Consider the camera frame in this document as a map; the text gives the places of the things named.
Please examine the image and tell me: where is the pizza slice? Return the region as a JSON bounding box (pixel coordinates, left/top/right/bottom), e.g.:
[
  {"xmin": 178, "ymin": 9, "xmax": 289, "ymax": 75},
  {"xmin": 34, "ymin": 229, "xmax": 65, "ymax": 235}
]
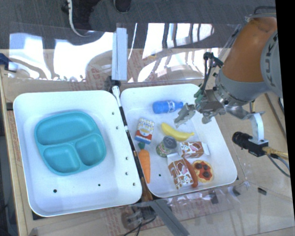
[{"xmin": 191, "ymin": 158, "xmax": 216, "ymax": 184}]

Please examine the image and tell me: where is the white plastic tray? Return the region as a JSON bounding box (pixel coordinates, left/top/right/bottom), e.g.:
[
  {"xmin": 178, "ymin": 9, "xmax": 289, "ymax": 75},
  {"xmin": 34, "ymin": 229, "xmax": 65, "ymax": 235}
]
[
  {"xmin": 11, "ymin": 83, "xmax": 145, "ymax": 219},
  {"xmin": 119, "ymin": 79, "xmax": 240, "ymax": 202}
]

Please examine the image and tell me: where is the person's foot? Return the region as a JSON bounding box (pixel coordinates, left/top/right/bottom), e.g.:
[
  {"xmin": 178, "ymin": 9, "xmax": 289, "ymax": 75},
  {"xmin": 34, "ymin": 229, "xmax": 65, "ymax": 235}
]
[
  {"xmin": 112, "ymin": 0, "xmax": 135, "ymax": 14},
  {"xmin": 60, "ymin": 0, "xmax": 113, "ymax": 39}
]

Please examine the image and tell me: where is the small brown and white carton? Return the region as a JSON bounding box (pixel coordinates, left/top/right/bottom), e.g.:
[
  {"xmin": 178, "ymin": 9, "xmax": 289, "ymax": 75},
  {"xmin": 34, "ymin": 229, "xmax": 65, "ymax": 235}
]
[{"xmin": 178, "ymin": 139, "xmax": 211, "ymax": 160}]

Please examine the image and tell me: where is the blue bottle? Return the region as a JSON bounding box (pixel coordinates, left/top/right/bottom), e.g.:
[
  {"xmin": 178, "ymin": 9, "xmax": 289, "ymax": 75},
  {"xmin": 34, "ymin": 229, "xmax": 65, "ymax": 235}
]
[{"xmin": 152, "ymin": 98, "xmax": 185, "ymax": 115}]

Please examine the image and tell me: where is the large brown and white carton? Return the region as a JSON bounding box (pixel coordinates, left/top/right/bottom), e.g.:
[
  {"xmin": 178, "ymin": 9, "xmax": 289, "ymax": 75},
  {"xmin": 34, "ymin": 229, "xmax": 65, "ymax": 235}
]
[{"xmin": 166, "ymin": 151, "xmax": 196, "ymax": 191}]

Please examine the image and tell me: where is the thin black and white rod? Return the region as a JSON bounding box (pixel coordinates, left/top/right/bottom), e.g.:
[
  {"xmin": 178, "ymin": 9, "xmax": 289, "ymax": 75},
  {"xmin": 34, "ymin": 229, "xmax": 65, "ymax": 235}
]
[{"xmin": 111, "ymin": 83, "xmax": 154, "ymax": 204}]

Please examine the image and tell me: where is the black block with thin wires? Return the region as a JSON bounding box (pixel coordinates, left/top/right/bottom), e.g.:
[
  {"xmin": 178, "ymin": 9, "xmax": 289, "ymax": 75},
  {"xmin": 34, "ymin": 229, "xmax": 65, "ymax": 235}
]
[{"xmin": 138, "ymin": 204, "xmax": 157, "ymax": 221}]

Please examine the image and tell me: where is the orange carrot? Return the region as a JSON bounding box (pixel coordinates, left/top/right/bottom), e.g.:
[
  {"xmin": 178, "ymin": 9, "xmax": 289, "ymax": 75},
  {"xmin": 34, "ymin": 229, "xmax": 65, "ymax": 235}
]
[{"xmin": 137, "ymin": 141, "xmax": 153, "ymax": 185}]

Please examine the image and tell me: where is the blue divided plate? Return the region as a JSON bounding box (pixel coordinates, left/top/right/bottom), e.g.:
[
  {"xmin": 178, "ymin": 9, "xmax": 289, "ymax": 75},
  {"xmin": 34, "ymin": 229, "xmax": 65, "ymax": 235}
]
[{"xmin": 32, "ymin": 108, "xmax": 109, "ymax": 179}]

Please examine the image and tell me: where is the black cylinder on white bracket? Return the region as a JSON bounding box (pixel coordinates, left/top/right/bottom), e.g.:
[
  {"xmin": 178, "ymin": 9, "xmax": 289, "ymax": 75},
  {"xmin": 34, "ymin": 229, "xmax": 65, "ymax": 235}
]
[{"xmin": 230, "ymin": 111, "xmax": 271, "ymax": 160}]

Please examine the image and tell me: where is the white red and yellow carton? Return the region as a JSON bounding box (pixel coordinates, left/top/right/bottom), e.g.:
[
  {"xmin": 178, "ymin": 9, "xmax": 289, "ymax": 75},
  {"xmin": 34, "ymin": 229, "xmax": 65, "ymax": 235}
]
[{"xmin": 132, "ymin": 116, "xmax": 157, "ymax": 146}]

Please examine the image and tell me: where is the brown cardboard board red print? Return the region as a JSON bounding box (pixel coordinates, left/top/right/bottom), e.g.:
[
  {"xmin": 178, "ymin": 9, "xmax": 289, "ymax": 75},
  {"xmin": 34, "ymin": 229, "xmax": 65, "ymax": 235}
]
[{"xmin": 1, "ymin": 39, "xmax": 252, "ymax": 236}]

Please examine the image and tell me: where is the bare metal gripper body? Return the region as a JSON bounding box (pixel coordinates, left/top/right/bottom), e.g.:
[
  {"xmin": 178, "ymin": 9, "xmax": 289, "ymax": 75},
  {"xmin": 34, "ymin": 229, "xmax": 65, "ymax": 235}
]
[{"xmin": 193, "ymin": 77, "xmax": 241, "ymax": 125}]

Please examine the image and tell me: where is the red sausage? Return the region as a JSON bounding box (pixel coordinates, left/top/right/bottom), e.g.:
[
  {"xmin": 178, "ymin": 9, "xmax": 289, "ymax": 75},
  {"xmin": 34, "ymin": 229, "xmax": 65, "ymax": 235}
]
[{"xmin": 181, "ymin": 154, "xmax": 199, "ymax": 189}]

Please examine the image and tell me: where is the small green can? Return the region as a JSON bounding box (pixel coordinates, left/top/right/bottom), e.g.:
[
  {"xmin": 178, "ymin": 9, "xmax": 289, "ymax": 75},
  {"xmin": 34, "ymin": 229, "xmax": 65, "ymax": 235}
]
[{"xmin": 154, "ymin": 135, "xmax": 179, "ymax": 159}]

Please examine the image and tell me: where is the yellow banana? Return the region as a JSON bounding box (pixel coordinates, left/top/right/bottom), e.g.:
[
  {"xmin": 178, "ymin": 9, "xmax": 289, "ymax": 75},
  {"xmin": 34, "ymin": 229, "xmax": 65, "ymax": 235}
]
[{"xmin": 160, "ymin": 120, "xmax": 196, "ymax": 144}]

